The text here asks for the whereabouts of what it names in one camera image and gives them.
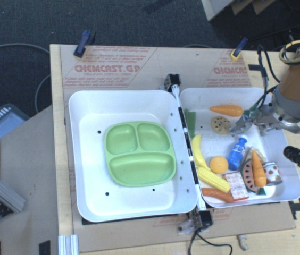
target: blue bottle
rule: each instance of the blue bottle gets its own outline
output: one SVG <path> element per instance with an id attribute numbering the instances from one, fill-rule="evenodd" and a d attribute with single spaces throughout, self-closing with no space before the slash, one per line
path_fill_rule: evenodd
<path id="1" fill-rule="evenodd" d="M 231 150 L 229 157 L 227 159 L 229 170 L 235 171 L 239 169 L 240 163 L 246 152 L 245 144 L 247 142 L 247 139 L 248 139 L 247 136 L 242 135 L 239 138 L 238 143 L 234 145 L 233 149 Z"/>

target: orange carrot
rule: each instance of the orange carrot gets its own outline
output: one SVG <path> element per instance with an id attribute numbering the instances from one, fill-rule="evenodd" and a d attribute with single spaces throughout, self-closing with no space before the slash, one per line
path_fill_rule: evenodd
<path id="1" fill-rule="evenodd" d="M 252 162 L 254 183 L 256 186 L 263 188 L 267 183 L 266 174 L 255 150 L 252 152 Z"/>
<path id="2" fill-rule="evenodd" d="M 241 116 L 244 110 L 238 105 L 220 105 L 210 108 L 211 111 L 229 116 Z"/>

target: yellow banana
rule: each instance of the yellow banana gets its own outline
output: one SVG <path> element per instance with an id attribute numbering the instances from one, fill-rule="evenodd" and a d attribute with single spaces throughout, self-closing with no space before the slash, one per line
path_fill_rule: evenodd
<path id="1" fill-rule="evenodd" d="M 191 147 L 193 149 L 194 161 L 197 166 L 204 167 L 208 170 L 210 168 L 207 166 L 207 163 L 201 153 L 201 135 L 197 134 L 191 139 Z"/>

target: orange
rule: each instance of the orange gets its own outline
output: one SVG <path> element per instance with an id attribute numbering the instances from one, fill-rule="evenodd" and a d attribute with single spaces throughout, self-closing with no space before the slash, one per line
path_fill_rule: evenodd
<path id="1" fill-rule="evenodd" d="M 209 167 L 215 174 L 222 174 L 228 170 L 228 161 L 225 157 L 215 156 L 210 160 Z"/>

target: green plate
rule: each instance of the green plate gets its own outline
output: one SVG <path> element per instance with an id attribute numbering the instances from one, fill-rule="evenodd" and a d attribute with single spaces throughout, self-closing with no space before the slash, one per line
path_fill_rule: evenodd
<path id="1" fill-rule="evenodd" d="M 112 125 L 104 137 L 110 176 L 123 186 L 149 186 L 170 180 L 176 158 L 166 129 L 154 122 Z"/>

